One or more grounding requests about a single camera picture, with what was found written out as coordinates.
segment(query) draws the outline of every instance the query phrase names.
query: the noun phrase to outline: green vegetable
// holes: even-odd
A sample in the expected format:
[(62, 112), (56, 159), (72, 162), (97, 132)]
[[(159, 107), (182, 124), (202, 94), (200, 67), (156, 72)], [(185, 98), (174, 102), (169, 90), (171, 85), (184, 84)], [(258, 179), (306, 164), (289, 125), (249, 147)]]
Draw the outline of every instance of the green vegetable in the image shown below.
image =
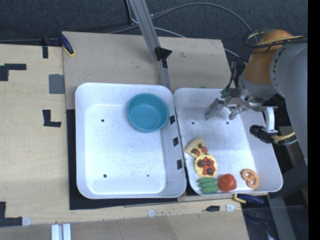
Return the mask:
[(207, 188), (201, 189), (202, 193), (215, 193), (218, 191), (219, 191), (219, 188), (217, 188), (217, 187), (207, 187)]
[(216, 188), (217, 183), (216, 182), (208, 182), (208, 183), (202, 183), (199, 185), (201, 189), (206, 189), (206, 188)]
[(198, 179), (197, 182), (199, 184), (202, 184), (202, 183), (214, 183), (216, 182), (217, 179), (216, 178), (201, 178), (201, 179)]

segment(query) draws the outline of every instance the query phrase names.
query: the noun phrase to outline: red tomato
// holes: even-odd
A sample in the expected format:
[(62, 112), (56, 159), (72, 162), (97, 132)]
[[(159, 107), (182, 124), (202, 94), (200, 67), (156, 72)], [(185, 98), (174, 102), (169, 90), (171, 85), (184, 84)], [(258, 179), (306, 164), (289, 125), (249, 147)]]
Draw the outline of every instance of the red tomato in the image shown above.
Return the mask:
[(224, 174), (218, 180), (219, 189), (222, 191), (234, 190), (237, 187), (237, 182), (232, 174)]

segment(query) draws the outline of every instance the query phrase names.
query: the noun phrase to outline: toy pizza slice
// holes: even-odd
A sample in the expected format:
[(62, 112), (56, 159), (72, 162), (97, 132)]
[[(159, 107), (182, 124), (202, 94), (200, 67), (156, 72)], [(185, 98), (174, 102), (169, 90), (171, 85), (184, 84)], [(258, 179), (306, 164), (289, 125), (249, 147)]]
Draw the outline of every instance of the toy pizza slice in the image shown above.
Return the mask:
[(202, 137), (195, 138), (189, 142), (184, 151), (194, 158), (208, 153), (208, 149)]
[(201, 154), (194, 161), (194, 169), (201, 178), (214, 177), (217, 174), (217, 161), (210, 154)]

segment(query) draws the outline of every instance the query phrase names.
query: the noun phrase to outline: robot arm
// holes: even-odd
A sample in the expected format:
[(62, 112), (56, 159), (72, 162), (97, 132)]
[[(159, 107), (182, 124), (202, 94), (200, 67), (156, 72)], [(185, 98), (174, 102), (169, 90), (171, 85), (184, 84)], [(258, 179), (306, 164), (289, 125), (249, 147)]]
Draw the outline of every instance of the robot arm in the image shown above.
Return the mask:
[(266, 127), (253, 125), (250, 132), (266, 143), (278, 143), (284, 137), (278, 136), (278, 132), (274, 130), (274, 108), (264, 106), (264, 103), (279, 94), (285, 98), (296, 139), (303, 155), (307, 157), (307, 38), (274, 29), (266, 31), (259, 43), (252, 47), (256, 48), (239, 78), (238, 86), (224, 90), (224, 100), (215, 100), (205, 117), (212, 117), (223, 107), (230, 110), (230, 120), (249, 109), (264, 112)]

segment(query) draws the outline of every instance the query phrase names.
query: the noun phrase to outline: black tape mark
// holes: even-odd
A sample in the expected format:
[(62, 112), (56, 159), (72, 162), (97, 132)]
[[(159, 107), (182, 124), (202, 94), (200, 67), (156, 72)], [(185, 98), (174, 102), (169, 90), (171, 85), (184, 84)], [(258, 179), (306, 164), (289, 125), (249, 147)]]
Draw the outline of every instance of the black tape mark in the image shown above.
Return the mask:
[(5, 66), (0, 66), (0, 81), (8, 81), (9, 70)]
[(9, 70), (27, 70), (27, 64), (5, 63), (0, 66), (0, 81), (9, 80)]
[(170, 125), (172, 125), (175, 121), (175, 115), (170, 116)]
[(42, 58), (43, 59), (49, 58), (48, 46), (42, 46)]
[(182, 168), (182, 159), (176, 161), (176, 168), (179, 170)]
[(44, 109), (44, 110), (42, 110), (42, 113), (43, 113), (43, 119), (44, 119), (43, 126), (61, 127), (61, 122), (52, 122), (51, 121), (51, 110)]
[(218, 212), (218, 211), (220, 211), (220, 206), (211, 205), (205, 210), (207, 212)]
[(173, 139), (173, 146), (175, 147), (176, 145), (178, 145), (179, 144), (179, 139), (178, 139), (178, 137), (175, 137), (174, 139)]
[(41, 46), (50, 46), (50, 39), (47, 35), (44, 35), (42, 38), (41, 38)]
[(0, 202), (0, 227), (21, 226), (22, 217), (6, 218), (6, 202)]

